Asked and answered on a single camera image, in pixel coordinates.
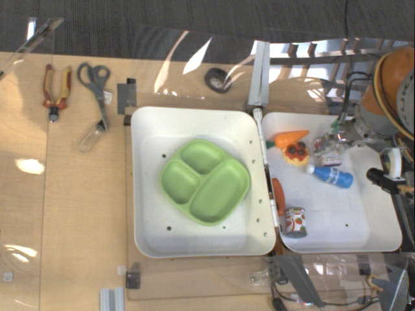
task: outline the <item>toy water bottle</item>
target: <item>toy water bottle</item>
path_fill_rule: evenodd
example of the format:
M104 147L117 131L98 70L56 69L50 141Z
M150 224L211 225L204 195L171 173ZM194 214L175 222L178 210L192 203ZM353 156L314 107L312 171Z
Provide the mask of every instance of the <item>toy water bottle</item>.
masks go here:
M353 175L333 167L315 167L307 165L307 173L317 175L324 182L337 185L342 188L349 188L353 183Z

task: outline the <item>wooden tabletop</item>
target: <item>wooden tabletop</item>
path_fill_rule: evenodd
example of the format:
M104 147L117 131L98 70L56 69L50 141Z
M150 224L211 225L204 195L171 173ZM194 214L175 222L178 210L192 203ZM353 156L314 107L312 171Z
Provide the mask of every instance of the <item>wooden tabletop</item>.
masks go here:
M0 61L7 56L0 54ZM93 94L76 78L82 62L108 66L111 76L106 88L114 94L106 107L110 132L85 154L80 152L79 142L101 116ZM47 63L55 70L55 95L64 68L73 70L68 107L54 124L42 106ZM101 288L125 286L128 163L124 116L117 114L117 84L137 79L137 90L142 93L138 106L152 102L152 93L164 89L175 90L178 97L203 97L198 85L203 84L209 66L189 75L183 75L183 68L184 63L179 62L166 67L159 61L31 54L0 81L0 271L14 272L12 282L0 282L1 310L38 305L42 311L99 310ZM214 100L220 99L220 108L240 109L252 74L250 67L241 70L244 75L226 100L210 91L202 106L217 107ZM310 113L325 112L325 107L314 106L309 99L304 99L304 105L310 107ZM156 102L169 104L162 100ZM288 110L292 100L287 99L280 110ZM178 98L174 105L186 106L191 101ZM29 161L32 169L43 167L44 171L22 171L18 163L26 159L34 160ZM267 294L140 301L125 295L126 310L272 309ZM290 308L297 307L292 303ZM368 310L377 309L374 305Z

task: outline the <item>tin can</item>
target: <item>tin can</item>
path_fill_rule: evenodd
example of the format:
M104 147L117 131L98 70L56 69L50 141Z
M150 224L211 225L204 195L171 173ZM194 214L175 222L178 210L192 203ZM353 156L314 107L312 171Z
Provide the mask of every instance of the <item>tin can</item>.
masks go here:
M305 210L302 207L291 207L285 211L285 235L293 238L307 235Z

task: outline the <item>pliers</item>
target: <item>pliers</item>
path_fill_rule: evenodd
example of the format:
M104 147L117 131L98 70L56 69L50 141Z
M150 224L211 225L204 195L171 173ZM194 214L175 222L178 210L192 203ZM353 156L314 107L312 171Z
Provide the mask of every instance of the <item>pliers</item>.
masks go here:
M59 99L55 103L51 93L53 68L51 64L46 66L45 80L43 81L43 95L45 96L43 106L49 108L49 120L52 123L58 120L59 110L65 109L67 107L66 99L68 98L69 92L71 90L71 74L72 69L70 67L66 67L64 69L64 75L62 79L62 90Z

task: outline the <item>clear plastic object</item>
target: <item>clear plastic object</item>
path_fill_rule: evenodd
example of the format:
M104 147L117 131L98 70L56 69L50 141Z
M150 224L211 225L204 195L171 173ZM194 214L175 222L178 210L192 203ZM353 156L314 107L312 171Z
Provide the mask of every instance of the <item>clear plastic object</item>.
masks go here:
M82 153L86 153L95 145L95 143L101 138L103 133L105 133L104 122L99 121L92 129L88 132L83 140L79 144L79 150Z

